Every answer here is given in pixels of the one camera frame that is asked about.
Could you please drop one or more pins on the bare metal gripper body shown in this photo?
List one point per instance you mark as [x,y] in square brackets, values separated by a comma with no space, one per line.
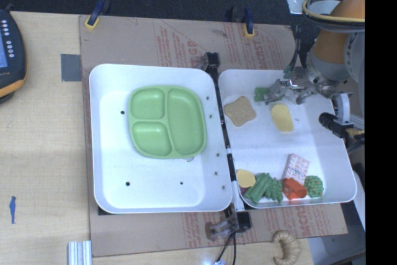
[322,88]

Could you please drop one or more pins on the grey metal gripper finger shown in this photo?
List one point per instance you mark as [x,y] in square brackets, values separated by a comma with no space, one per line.
[302,98]
[276,91]

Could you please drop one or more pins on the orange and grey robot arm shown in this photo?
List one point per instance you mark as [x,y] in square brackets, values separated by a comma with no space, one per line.
[329,49]

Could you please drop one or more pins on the green toy vegetable piece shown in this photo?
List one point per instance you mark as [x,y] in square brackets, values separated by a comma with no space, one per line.
[260,94]

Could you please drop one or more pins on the yellow oval toy food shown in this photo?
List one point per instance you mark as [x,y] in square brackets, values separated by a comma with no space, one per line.
[282,118]

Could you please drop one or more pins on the tan toy bread slice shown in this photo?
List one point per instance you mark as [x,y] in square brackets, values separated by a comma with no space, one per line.
[239,111]

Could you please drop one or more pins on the white plastic tray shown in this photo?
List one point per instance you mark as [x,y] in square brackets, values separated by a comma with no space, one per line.
[155,186]
[263,149]

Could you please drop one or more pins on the white and pink carton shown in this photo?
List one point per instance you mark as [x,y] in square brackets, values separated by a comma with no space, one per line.
[296,167]

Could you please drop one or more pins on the thin black and white rod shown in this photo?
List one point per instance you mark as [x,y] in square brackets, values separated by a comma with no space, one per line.
[228,152]

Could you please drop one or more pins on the green peas and carrots toy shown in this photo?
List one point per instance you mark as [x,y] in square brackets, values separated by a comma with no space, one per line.
[314,186]

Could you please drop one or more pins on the yellow toy slice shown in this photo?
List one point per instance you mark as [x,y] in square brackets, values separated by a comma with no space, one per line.
[245,177]

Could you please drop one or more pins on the orange toy carton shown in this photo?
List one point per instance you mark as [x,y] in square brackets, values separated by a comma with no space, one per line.
[294,189]

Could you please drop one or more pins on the green toy pea pod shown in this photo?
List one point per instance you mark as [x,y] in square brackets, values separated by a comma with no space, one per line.
[275,190]

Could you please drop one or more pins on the green divided plate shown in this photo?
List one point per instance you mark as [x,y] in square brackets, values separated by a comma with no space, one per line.
[183,121]

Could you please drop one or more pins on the green toy beans bundle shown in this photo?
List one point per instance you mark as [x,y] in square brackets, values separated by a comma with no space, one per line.
[259,187]

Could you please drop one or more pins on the brown cardboard board red print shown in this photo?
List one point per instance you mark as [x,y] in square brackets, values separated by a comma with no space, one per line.
[149,40]

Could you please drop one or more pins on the tan toy croissant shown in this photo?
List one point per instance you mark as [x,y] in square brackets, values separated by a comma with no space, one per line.
[291,246]

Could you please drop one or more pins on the black cylinder on white bracket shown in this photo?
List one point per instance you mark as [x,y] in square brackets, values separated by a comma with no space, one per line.
[333,124]

